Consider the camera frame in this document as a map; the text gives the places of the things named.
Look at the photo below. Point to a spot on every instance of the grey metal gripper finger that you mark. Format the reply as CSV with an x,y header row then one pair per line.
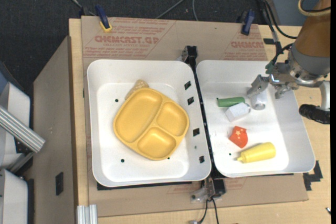
x,y
258,86
283,90

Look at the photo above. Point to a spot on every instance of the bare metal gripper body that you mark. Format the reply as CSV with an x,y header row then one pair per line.
x,y
282,73

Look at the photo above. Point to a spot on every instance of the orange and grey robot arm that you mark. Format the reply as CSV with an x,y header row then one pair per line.
x,y
313,34

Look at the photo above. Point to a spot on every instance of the small white cylinder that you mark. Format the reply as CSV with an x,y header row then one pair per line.
x,y
260,102

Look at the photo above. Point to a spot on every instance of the green cylinder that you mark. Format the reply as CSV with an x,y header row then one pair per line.
x,y
231,101

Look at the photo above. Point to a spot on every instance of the white carton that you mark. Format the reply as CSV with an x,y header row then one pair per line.
x,y
236,112

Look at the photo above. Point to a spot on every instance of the white plastic tray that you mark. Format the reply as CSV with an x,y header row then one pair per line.
x,y
110,160
283,139

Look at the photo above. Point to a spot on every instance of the red carton with stars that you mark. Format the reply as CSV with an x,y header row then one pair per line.
x,y
239,136

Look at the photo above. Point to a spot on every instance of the thin black rod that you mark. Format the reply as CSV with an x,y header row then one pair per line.
x,y
204,123

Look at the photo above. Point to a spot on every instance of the yellow bottle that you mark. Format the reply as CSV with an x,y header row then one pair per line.
x,y
258,152

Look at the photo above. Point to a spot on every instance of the brown cardboard board red print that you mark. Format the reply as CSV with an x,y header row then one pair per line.
x,y
147,39

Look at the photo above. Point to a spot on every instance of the yellow divided plate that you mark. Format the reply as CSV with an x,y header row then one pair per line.
x,y
139,115

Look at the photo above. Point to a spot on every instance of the black cylinder on white bracket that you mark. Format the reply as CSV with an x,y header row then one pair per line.
x,y
313,112

